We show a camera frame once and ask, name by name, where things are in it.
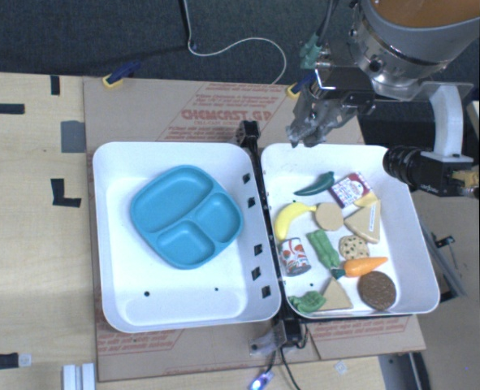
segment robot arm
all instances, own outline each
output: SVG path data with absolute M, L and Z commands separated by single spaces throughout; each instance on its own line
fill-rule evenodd
M 428 101 L 435 113 L 433 151 L 390 149 L 384 168 L 439 196 L 477 196 L 469 178 L 461 178 L 473 161 L 461 155 L 461 99 L 472 85 L 429 77 L 479 37 L 480 0 L 355 1 L 348 60 L 339 59 L 326 40 L 337 1 L 330 0 L 321 27 L 301 53 L 301 66 L 313 69 L 315 77 L 301 86 L 295 119 L 287 127 L 289 141 L 308 147 L 322 143 L 331 129 L 369 114 L 378 100 Z

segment yellow banana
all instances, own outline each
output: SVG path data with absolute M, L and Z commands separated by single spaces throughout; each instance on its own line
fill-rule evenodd
M 304 214 L 306 211 L 313 211 L 317 209 L 316 206 L 308 206 L 302 202 L 293 202 L 285 206 L 277 215 L 274 222 L 274 234 L 275 238 L 279 241 L 283 241 L 287 238 L 288 228 L 290 223 L 296 217 Z

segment white tray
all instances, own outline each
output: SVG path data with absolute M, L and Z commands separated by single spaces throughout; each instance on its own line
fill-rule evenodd
M 132 224 L 129 207 L 153 178 L 179 165 L 213 176 L 244 216 L 216 258 L 180 270 L 160 258 Z M 272 318 L 281 305 L 250 157 L 224 143 L 113 142 L 93 156 L 102 307 L 122 332 L 148 332 Z
M 396 303 L 383 312 L 373 310 L 359 298 L 357 278 L 342 277 L 339 282 L 348 293 L 353 308 L 308 314 L 305 315 L 306 318 L 421 314 L 431 312 L 439 304 L 439 287 L 413 200 L 407 185 L 390 177 L 383 170 L 385 152 L 383 147 L 370 145 L 317 145 L 311 149 L 298 145 L 293 149 L 288 143 L 269 145 L 262 152 L 263 176 L 272 222 L 278 212 L 292 201 L 304 202 L 307 205 L 334 202 L 328 192 L 310 197 L 293 195 L 296 190 L 312 184 L 320 174 L 328 171 L 335 173 L 335 181 L 359 171 L 381 200 L 381 240 L 376 245 L 369 245 L 370 254 L 389 258 L 388 262 L 376 270 L 393 279 L 397 289 Z M 356 209 L 355 205 L 344 208 L 344 217 Z M 306 233 L 317 229 L 319 226 L 312 213 L 303 214 L 290 226 L 288 238 L 301 239 L 312 269 L 293 277 L 283 276 L 287 296 L 302 296 L 310 290 L 322 293 L 330 281 L 330 271 L 318 261 L 306 238 Z M 351 234 L 346 227 L 336 232 L 328 232 L 336 249 L 339 239 Z M 285 274 L 284 267 L 280 268 L 282 274 Z

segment orange carrot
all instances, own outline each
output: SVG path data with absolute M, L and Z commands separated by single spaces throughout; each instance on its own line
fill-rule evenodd
M 387 257 L 354 258 L 344 263 L 344 271 L 346 271 L 346 277 L 358 277 L 370 273 L 385 262 Z

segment blue plate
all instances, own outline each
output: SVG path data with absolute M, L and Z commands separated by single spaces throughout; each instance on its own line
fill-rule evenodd
M 222 186 L 199 167 L 170 169 L 132 200 L 136 230 L 166 262 L 194 269 L 240 234 L 243 217 Z

